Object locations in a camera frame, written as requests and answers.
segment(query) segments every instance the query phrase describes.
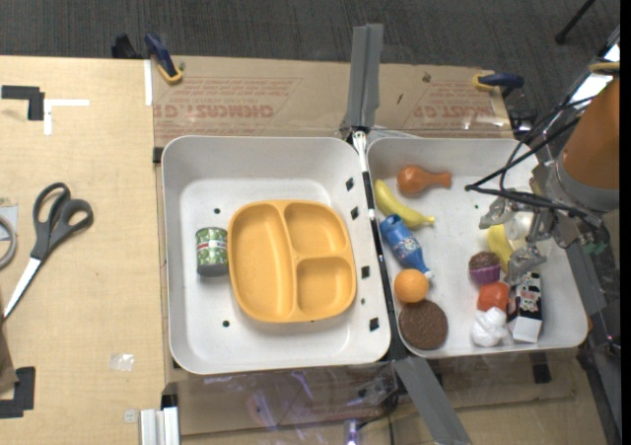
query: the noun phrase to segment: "metal bracket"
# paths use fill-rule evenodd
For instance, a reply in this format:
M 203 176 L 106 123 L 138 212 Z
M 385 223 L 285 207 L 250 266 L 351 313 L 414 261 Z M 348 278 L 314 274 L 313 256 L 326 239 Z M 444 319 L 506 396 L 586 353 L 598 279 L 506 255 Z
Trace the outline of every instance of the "metal bracket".
M 177 407 L 143 409 L 138 421 L 140 445 L 179 445 Z
M 408 357 L 401 361 L 394 361 L 394 369 L 416 409 L 423 417 L 423 421 L 434 438 L 434 443 L 441 445 L 471 443 L 471 439 L 466 434 L 464 426 L 426 359 Z
M 353 29 L 348 104 L 342 130 L 370 128 L 379 107 L 379 66 L 384 48 L 384 25 Z
M 513 220 L 518 211 L 520 211 L 519 204 L 505 197 L 497 197 L 489 206 L 489 211 L 480 218 L 478 228 L 488 229 L 497 224 L 505 224 Z
M 504 281 L 511 286 L 518 285 L 529 271 L 533 271 L 546 261 L 547 257 L 541 254 L 536 244 L 529 243 L 519 247 L 511 254 L 509 271 Z

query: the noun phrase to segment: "orange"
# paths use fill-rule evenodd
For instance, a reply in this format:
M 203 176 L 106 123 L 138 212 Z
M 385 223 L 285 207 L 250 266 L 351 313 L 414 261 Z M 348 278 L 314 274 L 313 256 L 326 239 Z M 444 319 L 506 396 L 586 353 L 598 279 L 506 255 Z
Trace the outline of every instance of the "orange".
M 429 288 L 429 280 L 418 269 L 404 269 L 394 279 L 394 295 L 403 303 L 418 303 L 425 298 Z
M 487 283 L 480 287 L 477 296 L 477 309 L 482 312 L 497 307 L 506 312 L 509 305 L 509 286 L 504 282 Z

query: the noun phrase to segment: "orange toy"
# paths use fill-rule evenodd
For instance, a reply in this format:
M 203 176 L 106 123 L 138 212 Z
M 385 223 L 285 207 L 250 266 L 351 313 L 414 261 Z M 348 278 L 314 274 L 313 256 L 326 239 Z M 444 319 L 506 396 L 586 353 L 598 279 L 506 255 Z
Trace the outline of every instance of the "orange toy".
M 486 312 L 493 307 L 506 312 L 509 304 L 509 286 L 504 282 L 487 283 L 480 287 L 477 296 L 477 309 Z
M 394 279 L 394 295 L 403 303 L 418 303 L 425 299 L 430 282 L 422 271 L 404 269 Z
M 592 101 L 562 156 L 566 172 L 580 184 L 620 189 L 620 79 Z
M 452 186 L 452 174 L 449 172 L 433 174 L 426 172 L 419 166 L 406 166 L 398 172 L 396 184 L 401 194 L 413 195 L 430 185 L 450 188 Z

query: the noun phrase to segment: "green can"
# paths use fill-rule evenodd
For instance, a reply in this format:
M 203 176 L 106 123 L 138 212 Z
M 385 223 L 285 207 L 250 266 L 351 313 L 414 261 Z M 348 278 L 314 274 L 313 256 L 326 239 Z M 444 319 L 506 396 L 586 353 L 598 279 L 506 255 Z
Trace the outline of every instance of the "green can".
M 197 272 L 201 276 L 228 273 L 228 231 L 222 228 L 202 228 L 195 233 L 197 242 Z

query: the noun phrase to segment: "white tape line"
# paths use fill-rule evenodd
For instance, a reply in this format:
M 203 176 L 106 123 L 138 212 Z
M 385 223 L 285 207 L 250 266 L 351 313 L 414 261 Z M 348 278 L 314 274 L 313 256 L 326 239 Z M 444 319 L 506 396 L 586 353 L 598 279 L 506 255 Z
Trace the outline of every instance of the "white tape line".
M 52 134 L 52 108 L 53 107 L 88 107 L 90 100 L 43 100 L 43 134 Z
M 151 73 L 151 59 L 145 59 L 145 106 L 150 107 L 154 102 L 154 88 Z

